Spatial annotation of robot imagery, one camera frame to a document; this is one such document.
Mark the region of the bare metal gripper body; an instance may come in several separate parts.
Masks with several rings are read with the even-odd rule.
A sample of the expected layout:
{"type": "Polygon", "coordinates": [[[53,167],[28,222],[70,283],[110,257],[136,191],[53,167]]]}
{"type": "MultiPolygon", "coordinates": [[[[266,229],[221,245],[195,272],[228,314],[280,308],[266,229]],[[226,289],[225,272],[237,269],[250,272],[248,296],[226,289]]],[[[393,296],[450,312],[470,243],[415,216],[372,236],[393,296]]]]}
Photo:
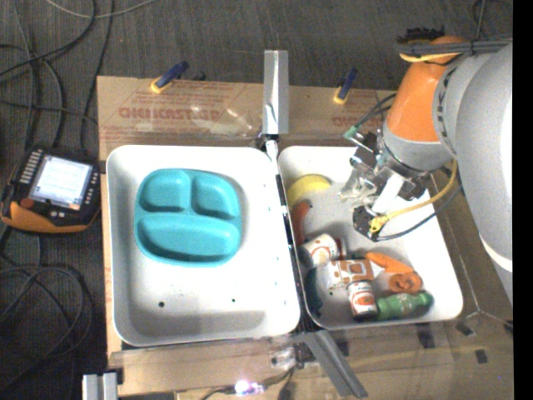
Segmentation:
{"type": "Polygon", "coordinates": [[[350,158],[352,169],[361,171],[361,179],[366,178],[379,185],[381,194],[388,181],[399,179],[396,193],[402,199],[410,201],[420,198],[426,190],[428,172],[421,172],[400,162],[385,145],[382,135],[373,132],[355,132],[351,138],[355,152],[350,158]]]}

